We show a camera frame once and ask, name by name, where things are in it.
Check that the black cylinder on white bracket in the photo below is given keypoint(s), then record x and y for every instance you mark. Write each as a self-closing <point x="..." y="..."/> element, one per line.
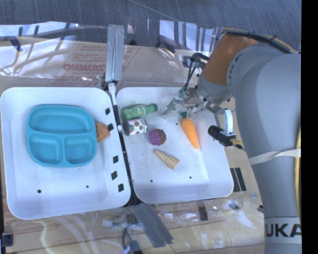
<point x="222" y="135"/>

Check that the orange carrot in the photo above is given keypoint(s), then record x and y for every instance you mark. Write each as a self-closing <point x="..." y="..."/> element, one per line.
<point x="190" y="131"/>

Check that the brown toy bread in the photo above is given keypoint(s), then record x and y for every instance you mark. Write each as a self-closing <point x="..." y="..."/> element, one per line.
<point x="102" y="132"/>

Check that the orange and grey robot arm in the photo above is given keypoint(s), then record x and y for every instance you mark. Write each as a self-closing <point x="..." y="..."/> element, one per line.
<point x="265" y="94"/>

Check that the blue divided plate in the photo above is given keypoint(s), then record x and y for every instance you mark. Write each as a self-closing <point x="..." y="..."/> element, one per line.
<point x="61" y="134"/>

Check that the purple and brown cupcake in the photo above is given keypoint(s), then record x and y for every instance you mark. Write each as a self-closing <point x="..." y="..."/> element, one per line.
<point x="157" y="137"/>

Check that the green bottle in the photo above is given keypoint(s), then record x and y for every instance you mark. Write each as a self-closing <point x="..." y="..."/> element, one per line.
<point x="136" y="112"/>

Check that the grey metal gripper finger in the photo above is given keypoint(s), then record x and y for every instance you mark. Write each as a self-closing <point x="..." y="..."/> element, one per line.
<point x="171" y="107"/>
<point x="194" y="111"/>

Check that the white plastic tray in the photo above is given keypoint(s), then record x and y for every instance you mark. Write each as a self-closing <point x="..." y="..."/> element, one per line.
<point x="63" y="189"/>
<point x="175" y="184"/>

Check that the beige ice cream cone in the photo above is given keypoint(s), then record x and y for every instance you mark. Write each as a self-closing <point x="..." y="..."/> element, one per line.
<point x="168" y="159"/>

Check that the white can strawberry print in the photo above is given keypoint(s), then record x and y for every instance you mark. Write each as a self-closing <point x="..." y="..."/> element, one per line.
<point x="137" y="126"/>

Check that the brown cardboard board red print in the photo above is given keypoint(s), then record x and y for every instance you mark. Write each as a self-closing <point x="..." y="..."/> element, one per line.
<point x="159" y="62"/>

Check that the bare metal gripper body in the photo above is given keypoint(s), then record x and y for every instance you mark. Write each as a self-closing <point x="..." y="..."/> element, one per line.
<point x="196" y="95"/>

